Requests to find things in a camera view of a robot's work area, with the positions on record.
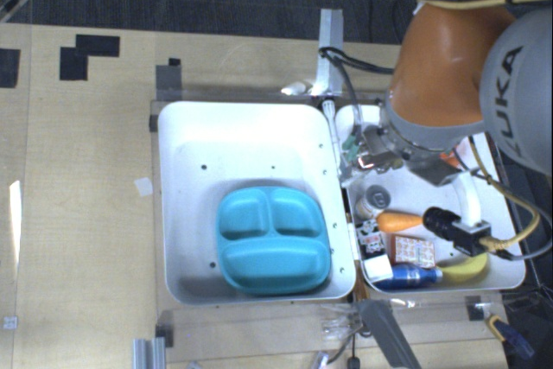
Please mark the white and black printed carton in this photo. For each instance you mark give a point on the white and black printed carton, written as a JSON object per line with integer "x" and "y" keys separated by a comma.
{"x": 370, "y": 239}

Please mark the orange rounded object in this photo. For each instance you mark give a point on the orange rounded object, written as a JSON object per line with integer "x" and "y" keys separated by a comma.
{"x": 451, "y": 160}

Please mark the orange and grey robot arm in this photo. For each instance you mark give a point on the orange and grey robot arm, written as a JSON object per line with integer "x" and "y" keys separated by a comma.
{"x": 445, "y": 56}

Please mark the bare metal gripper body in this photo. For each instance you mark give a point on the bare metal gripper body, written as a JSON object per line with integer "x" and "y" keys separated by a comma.
{"x": 382, "y": 149}

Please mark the white cube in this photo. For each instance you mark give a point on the white cube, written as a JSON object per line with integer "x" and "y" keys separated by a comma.
{"x": 378, "y": 268}

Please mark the yellow banana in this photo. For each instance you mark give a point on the yellow banana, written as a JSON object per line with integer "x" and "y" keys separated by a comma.
{"x": 464, "y": 270}

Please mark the orange carrot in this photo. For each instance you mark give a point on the orange carrot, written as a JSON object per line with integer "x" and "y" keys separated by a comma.
{"x": 399, "y": 220}

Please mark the black cylinder on white bracket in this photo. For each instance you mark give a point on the black cylinder on white bracket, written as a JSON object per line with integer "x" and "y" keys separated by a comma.
{"x": 468, "y": 231}

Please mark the orange printed packet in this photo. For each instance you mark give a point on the orange printed packet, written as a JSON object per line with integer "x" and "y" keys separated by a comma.
{"x": 410, "y": 250}

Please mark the blue divided plate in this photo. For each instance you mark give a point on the blue divided plate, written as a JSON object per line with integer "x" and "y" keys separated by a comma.
{"x": 272, "y": 255}

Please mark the white plastic tray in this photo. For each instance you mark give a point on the white plastic tray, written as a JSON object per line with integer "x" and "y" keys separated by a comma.
{"x": 415, "y": 199}
{"x": 246, "y": 142}

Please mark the small silver-topped can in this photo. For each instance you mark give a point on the small silver-topped can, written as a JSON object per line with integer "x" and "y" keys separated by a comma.
{"x": 376, "y": 199}

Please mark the blue bottle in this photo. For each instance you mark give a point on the blue bottle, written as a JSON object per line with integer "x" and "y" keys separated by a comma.
{"x": 404, "y": 276}

